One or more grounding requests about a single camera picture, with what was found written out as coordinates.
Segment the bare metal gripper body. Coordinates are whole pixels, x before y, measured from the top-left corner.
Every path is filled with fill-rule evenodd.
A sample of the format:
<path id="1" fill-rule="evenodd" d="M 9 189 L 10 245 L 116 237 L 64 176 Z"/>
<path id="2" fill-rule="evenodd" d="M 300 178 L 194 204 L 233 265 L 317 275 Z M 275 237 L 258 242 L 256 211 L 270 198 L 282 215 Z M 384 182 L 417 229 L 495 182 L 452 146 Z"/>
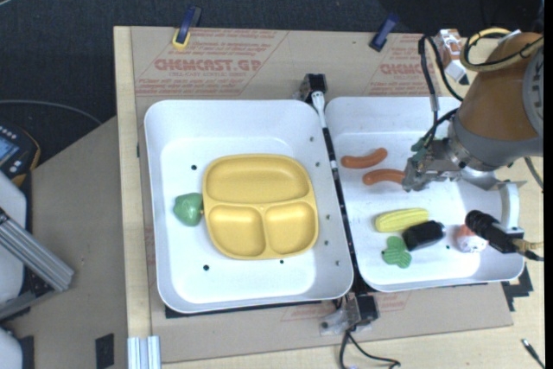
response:
<path id="1" fill-rule="evenodd" d="M 415 169 L 416 177 L 429 175 L 433 181 L 457 181 L 461 170 L 472 160 L 470 153 L 456 138 L 420 139 L 410 148 L 405 169 Z"/>

